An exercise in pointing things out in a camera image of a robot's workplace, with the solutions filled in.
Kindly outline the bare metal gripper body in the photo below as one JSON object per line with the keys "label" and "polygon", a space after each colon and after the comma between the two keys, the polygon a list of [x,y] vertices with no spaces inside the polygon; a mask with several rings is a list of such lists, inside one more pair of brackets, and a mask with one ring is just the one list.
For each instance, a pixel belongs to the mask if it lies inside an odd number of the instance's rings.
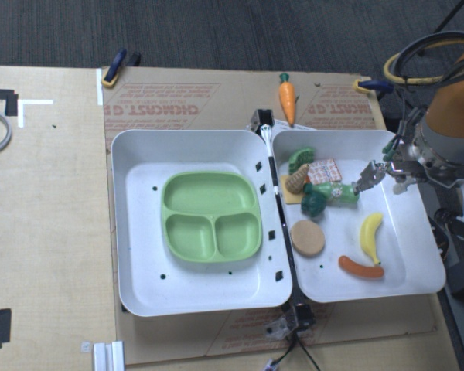
{"label": "bare metal gripper body", "polygon": [[402,140],[390,140],[385,146],[385,172],[395,179],[427,179],[418,148]]}

